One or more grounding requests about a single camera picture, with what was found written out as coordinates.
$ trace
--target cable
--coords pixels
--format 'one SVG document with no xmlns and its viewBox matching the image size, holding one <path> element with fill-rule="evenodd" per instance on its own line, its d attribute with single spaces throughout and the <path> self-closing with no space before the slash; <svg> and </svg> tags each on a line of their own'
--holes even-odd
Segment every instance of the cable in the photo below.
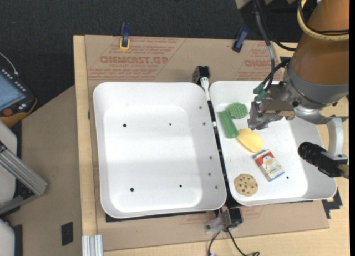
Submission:
<svg viewBox="0 0 355 256">
<path fill-rule="evenodd" d="M 296 48 L 291 48 L 291 47 L 288 47 L 288 46 L 285 46 L 284 44 L 280 43 L 279 40 L 277 40 L 275 38 L 275 36 L 270 32 L 270 29 L 268 27 L 268 24 L 267 24 L 267 20 L 266 20 L 266 16 L 265 16 L 265 13 L 264 13 L 264 10 L 263 8 L 261 7 L 261 4 L 260 4 L 260 1 L 259 0 L 254 0 L 257 4 L 257 7 L 260 11 L 260 14 L 261 14 L 261 19 L 263 21 L 263 24 L 265 26 L 265 31 L 266 33 L 268 34 L 268 36 L 274 41 L 275 44 L 277 44 L 279 47 L 285 49 L 285 50 L 288 50 L 288 51 L 291 51 L 291 52 L 294 52 L 296 50 Z"/>
<path fill-rule="evenodd" d="M 345 30 L 326 30 L 319 31 L 311 28 L 307 23 L 303 15 L 303 8 L 308 0 L 300 0 L 297 8 L 297 21 L 301 29 L 309 36 L 315 39 L 328 40 L 328 41 L 345 41 L 349 40 L 349 29 Z"/>
<path fill-rule="evenodd" d="M 230 238 L 232 239 L 233 241 L 233 244 L 234 246 L 237 248 L 237 250 L 239 251 L 239 253 L 242 255 L 242 256 L 247 256 L 246 254 L 244 254 L 238 247 L 238 245 L 236 244 L 235 240 L 234 240 L 234 237 L 233 235 L 231 234 L 231 232 L 229 231 L 229 227 L 226 227 L 226 229 L 223 229 L 223 230 L 220 230 L 219 232 L 217 232 L 213 238 L 211 239 L 211 242 L 210 242 L 210 245 L 209 245 L 209 248 L 208 248 L 208 251 L 207 251 L 207 256 L 210 256 L 211 255 L 211 246 L 212 246 L 212 243 L 213 241 L 216 239 L 216 237 L 221 233 L 221 232 L 227 232 L 230 236 Z M 254 252 L 252 256 L 259 256 L 260 255 L 260 252 Z"/>
<path fill-rule="evenodd" d="M 2 56 L 10 64 L 10 66 L 13 68 L 13 74 L 18 76 L 18 72 L 17 72 L 15 66 L 13 65 L 13 63 L 2 52 L 0 52 L 0 56 Z"/>
<path fill-rule="evenodd" d="M 264 29 L 264 27 L 262 25 L 260 12 L 257 9 L 257 0 L 254 0 L 253 7 L 254 7 L 254 12 L 255 12 L 256 24 L 257 24 L 257 27 L 259 29 L 259 32 L 261 33 L 262 38 L 264 39 L 264 41 L 266 43 L 268 56 L 269 56 L 270 61 L 271 61 L 271 73 L 270 73 L 270 77 L 268 79 L 268 84 L 267 84 L 267 86 L 264 89 L 264 91 L 266 92 L 271 87 L 271 83 L 273 81 L 273 76 L 274 76 L 274 73 L 275 73 L 275 54 L 273 52 L 273 48 L 272 48 L 271 42 L 268 39 L 266 31 L 265 31 L 265 29 Z"/>
<path fill-rule="evenodd" d="M 285 61 L 282 61 L 275 67 L 275 72 L 277 72 L 280 68 L 285 67 L 291 59 L 287 59 Z M 271 73 L 264 79 L 263 84 L 266 84 L 266 82 L 270 79 Z"/>
<path fill-rule="evenodd" d="M 221 230 L 219 232 L 217 232 L 215 234 L 215 236 L 213 236 L 213 238 L 211 239 L 211 242 L 210 242 L 210 245 L 209 245 L 209 249 L 207 251 L 207 256 L 210 256 L 211 255 L 211 246 L 212 246 L 212 243 L 213 241 L 216 239 L 216 237 L 221 233 Z"/>
<path fill-rule="evenodd" d="M 232 239 L 235 248 L 237 248 L 237 250 L 239 251 L 239 253 L 242 254 L 242 256 L 247 256 L 247 255 L 245 255 L 245 254 L 239 249 L 238 245 L 235 243 L 234 237 L 233 237 L 233 235 L 231 234 L 231 232 L 229 231 L 229 227 L 227 227 L 226 230 L 227 230 L 227 232 L 228 232 L 230 238 Z M 255 252 L 255 253 L 253 253 L 252 256 L 259 256 L 259 255 L 260 255 L 260 252 L 257 251 L 257 252 Z"/>
</svg>

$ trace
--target dark carpet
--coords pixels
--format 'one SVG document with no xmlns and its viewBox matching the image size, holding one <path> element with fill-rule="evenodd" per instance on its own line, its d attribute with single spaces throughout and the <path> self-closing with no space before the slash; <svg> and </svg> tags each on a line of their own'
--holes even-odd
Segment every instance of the dark carpet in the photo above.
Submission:
<svg viewBox="0 0 355 256">
<path fill-rule="evenodd" d="M 265 6 L 271 32 L 297 42 L 296 4 Z M 38 98 L 37 108 L 74 84 L 73 35 L 119 34 L 231 39 L 243 25 L 261 39 L 252 4 L 234 0 L 0 0 L 0 52 L 17 67 Z M 7 63 L 0 57 L 0 64 Z"/>
</svg>

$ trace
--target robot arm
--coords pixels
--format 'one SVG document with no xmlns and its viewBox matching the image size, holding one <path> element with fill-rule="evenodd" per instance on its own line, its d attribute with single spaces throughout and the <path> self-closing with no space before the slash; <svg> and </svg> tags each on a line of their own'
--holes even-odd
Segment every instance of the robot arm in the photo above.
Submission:
<svg viewBox="0 0 355 256">
<path fill-rule="evenodd" d="M 325 117 L 320 110 L 349 94 L 349 0 L 318 0 L 305 23 L 302 8 L 306 1 L 300 1 L 297 12 L 304 33 L 290 61 L 282 65 L 283 81 L 270 85 L 252 102 L 248 126 L 264 129 L 272 121 L 295 116 L 327 124 L 329 151 L 307 143 L 300 145 L 298 153 L 325 174 L 348 178 L 347 157 L 342 155 L 339 142 L 347 117 Z"/>
</svg>

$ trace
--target blue clamp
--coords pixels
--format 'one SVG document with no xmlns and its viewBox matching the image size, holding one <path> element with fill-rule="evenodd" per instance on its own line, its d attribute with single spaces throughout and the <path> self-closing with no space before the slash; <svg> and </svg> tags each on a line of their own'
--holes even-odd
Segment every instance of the blue clamp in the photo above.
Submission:
<svg viewBox="0 0 355 256">
<path fill-rule="evenodd" d="M 240 52 L 243 46 L 243 41 L 245 40 L 246 36 L 249 34 L 249 29 L 246 26 L 243 26 L 238 34 L 237 34 L 237 40 L 234 42 L 232 49 L 236 52 Z"/>
<path fill-rule="evenodd" d="M 123 51 L 127 51 L 129 49 L 129 28 L 130 28 L 130 23 L 129 22 L 123 22 L 121 26 L 121 34 L 122 38 L 120 39 L 120 49 Z"/>
</svg>

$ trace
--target green sponge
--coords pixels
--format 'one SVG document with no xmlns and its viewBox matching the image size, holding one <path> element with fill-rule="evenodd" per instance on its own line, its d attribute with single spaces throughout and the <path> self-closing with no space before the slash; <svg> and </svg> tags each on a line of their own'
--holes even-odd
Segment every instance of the green sponge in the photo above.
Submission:
<svg viewBox="0 0 355 256">
<path fill-rule="evenodd" d="M 239 102 L 229 105 L 228 112 L 232 119 L 242 119 L 248 115 L 248 109 L 246 106 Z"/>
</svg>

